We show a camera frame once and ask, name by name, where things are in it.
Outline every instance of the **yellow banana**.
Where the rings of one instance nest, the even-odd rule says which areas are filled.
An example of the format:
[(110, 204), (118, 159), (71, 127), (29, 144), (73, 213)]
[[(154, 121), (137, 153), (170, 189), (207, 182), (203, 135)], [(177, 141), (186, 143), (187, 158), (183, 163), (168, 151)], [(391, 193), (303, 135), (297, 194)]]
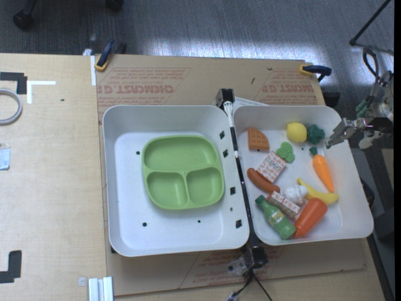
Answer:
[(305, 198), (318, 198), (321, 199), (326, 205), (333, 204), (338, 200), (339, 195), (336, 193), (322, 193), (319, 192), (317, 189), (314, 189), (312, 186), (308, 185), (307, 183), (303, 182), (302, 179), (299, 177), (296, 179), (299, 185), (303, 185), (308, 190), (307, 195)]

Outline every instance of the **orange bottle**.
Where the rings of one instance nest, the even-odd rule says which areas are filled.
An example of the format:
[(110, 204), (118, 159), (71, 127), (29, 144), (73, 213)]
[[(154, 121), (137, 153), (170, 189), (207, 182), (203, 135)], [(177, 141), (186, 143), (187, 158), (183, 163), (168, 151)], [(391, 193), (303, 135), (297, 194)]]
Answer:
[(296, 231), (293, 238), (299, 238), (309, 233), (312, 228), (320, 222), (327, 212), (327, 205), (321, 199), (312, 198), (302, 210), (295, 222)]

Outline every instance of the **toy lemon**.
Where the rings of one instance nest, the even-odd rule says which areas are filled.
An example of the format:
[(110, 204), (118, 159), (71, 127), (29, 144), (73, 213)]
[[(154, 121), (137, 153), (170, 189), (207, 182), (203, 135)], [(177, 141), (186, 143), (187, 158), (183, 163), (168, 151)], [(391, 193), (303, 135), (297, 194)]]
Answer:
[(304, 142), (308, 135), (306, 127), (298, 122), (287, 124), (287, 137), (293, 142)]

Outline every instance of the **green plate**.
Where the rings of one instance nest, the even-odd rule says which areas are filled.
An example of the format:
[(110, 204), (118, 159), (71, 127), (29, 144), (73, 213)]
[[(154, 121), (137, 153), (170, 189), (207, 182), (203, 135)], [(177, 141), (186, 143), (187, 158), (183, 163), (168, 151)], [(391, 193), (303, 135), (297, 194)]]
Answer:
[(142, 151), (142, 170), (147, 194), (160, 208), (202, 208), (224, 193), (219, 153), (202, 136), (152, 139)]

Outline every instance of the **carpeted floor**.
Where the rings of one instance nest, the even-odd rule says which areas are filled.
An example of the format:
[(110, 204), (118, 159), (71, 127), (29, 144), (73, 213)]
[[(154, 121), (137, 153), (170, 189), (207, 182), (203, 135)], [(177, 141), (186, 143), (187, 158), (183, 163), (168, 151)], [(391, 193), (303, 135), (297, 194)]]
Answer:
[[(125, 0), (121, 11), (105, 0), (38, 0), (33, 26), (22, 31), (13, 15), (25, 0), (0, 0), (0, 52), (81, 55), (101, 53), (109, 38), (127, 44), (127, 53), (221, 58), (303, 59), (330, 67), (324, 92), (339, 92), (334, 107), (355, 118), (355, 107), (370, 93), (375, 77), (363, 62), (362, 48), (349, 41), (385, 0)], [(379, 72), (394, 71), (392, 0), (359, 37), (376, 53)], [(350, 139), (357, 148), (362, 134)], [(383, 136), (364, 150), (384, 210), (394, 206), (382, 149), (393, 148)], [(380, 256), (374, 253), (383, 291)]]

